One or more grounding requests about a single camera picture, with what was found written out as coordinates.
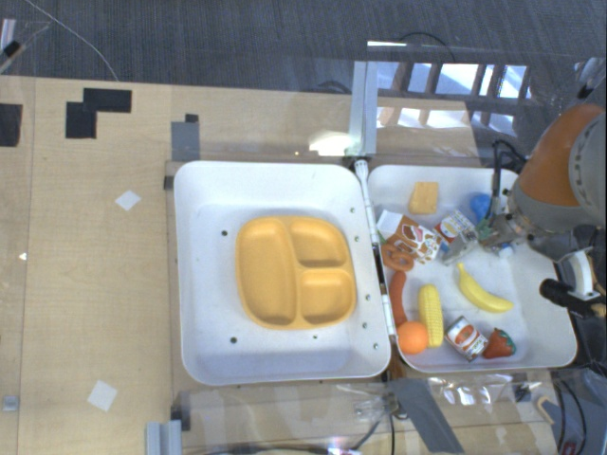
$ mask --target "orange fruit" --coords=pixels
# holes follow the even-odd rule
[[[419,354],[428,347],[428,329],[421,322],[405,322],[396,329],[398,347],[403,354]]]

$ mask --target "yellow corn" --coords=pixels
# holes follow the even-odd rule
[[[419,320],[428,329],[428,347],[438,347],[443,343],[443,312],[440,309],[440,296],[433,284],[425,284],[417,294]]]

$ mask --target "wooden table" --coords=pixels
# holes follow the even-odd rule
[[[66,139],[65,104],[82,101],[85,87],[131,90],[131,113],[98,113],[97,139]],[[19,146],[0,148],[0,395],[21,400],[18,411],[0,412],[0,453],[142,454],[145,424],[169,418],[180,369],[171,360],[163,190],[171,122],[200,117],[203,155],[306,161],[314,159],[311,135],[347,132],[350,98],[3,76],[0,102],[23,105]],[[425,136],[395,128],[379,143],[384,152],[408,150],[412,161],[437,147],[475,151],[466,126]],[[140,197],[130,210],[115,202],[126,191]],[[99,380],[118,391],[108,411],[87,402]],[[222,395],[199,388],[212,414]],[[321,384],[297,389],[306,410],[328,406]],[[222,404],[225,428],[267,409],[255,391],[247,396],[246,416]],[[468,453],[555,448],[533,410],[521,415],[507,400],[464,409],[438,402]],[[262,433],[272,433],[272,423],[255,422]],[[407,453],[427,452],[411,422],[396,430],[397,453],[405,445]],[[364,452],[389,446],[383,427]]]

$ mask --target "pretzel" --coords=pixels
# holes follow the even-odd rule
[[[394,271],[406,273],[414,267],[414,257],[391,243],[381,245],[381,258],[383,263]]]

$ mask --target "cheese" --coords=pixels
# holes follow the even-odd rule
[[[434,214],[438,200],[438,182],[415,182],[414,192],[409,199],[411,214]]]

